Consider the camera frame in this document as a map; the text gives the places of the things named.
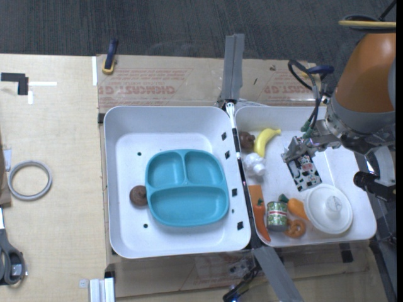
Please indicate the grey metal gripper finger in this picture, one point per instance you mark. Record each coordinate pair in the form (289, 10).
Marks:
(291, 151)
(309, 148)

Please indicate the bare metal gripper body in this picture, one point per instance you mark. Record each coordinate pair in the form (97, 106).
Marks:
(327, 134)

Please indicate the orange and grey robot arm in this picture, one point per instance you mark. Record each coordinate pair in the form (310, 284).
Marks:
(365, 74)

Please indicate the cow print carton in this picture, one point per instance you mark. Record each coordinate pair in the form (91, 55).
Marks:
(306, 175)

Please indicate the yellow banana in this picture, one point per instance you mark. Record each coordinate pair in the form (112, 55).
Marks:
(261, 142)

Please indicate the white plastic tray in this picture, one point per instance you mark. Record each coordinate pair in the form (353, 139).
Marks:
(343, 168)
(126, 231)

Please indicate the white crumpled lump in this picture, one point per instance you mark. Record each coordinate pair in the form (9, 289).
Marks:
(254, 165)

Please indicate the orange pepper with green stem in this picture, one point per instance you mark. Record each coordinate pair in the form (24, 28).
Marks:
(297, 208)

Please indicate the white lidded bowl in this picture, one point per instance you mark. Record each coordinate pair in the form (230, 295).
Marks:
(329, 209)

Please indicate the green can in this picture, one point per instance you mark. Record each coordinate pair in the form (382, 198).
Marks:
(277, 216)

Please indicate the orange carrot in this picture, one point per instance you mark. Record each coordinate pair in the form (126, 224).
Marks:
(261, 219)

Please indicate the brown pretzel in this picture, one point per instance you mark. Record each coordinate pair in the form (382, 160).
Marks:
(296, 229)

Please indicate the blue divided plate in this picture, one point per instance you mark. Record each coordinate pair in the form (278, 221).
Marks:
(185, 187)

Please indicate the brown cardboard board red print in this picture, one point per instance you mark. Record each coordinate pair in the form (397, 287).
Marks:
(163, 83)

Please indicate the grey scissors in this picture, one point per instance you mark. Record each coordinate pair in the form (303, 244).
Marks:
(11, 263)

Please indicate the black cylinder on white bracket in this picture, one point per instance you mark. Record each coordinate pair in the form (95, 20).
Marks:
(373, 182)

